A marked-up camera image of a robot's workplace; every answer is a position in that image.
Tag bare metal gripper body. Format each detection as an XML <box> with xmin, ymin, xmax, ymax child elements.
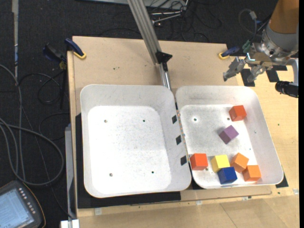
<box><xmin>245</xmin><ymin>33</ymin><xmax>296</xmax><ymax>69</ymax></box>

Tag red orange cube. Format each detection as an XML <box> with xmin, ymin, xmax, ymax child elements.
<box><xmin>228</xmin><ymin>104</ymin><xmax>247</xmax><ymax>122</ymax></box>
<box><xmin>189</xmin><ymin>153</ymin><xmax>209</xmax><ymax>171</ymax></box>

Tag purple cube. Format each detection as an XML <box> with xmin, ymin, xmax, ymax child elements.
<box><xmin>218</xmin><ymin>124</ymin><xmax>240</xmax><ymax>145</ymax></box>

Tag white plastic tray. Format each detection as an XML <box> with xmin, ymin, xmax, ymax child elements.
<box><xmin>80</xmin><ymin>84</ymin><xmax>192</xmax><ymax>199</ymax></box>
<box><xmin>175</xmin><ymin>85</ymin><xmax>285</xmax><ymax>190</ymax></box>

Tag yellow cube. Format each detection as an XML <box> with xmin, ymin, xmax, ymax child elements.
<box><xmin>210</xmin><ymin>154</ymin><xmax>231</xmax><ymax>173</ymax></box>

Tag blue cube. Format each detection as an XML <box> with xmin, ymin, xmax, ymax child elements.
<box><xmin>217</xmin><ymin>166</ymin><xmax>238</xmax><ymax>185</ymax></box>

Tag pale wood board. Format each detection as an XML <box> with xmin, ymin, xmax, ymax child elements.
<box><xmin>72</xmin><ymin>36</ymin><xmax>273</xmax><ymax>217</ymax></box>

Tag black cylinder on white bracket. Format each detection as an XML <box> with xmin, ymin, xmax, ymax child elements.
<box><xmin>275</xmin><ymin>57</ymin><xmax>299</xmax><ymax>98</ymax></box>

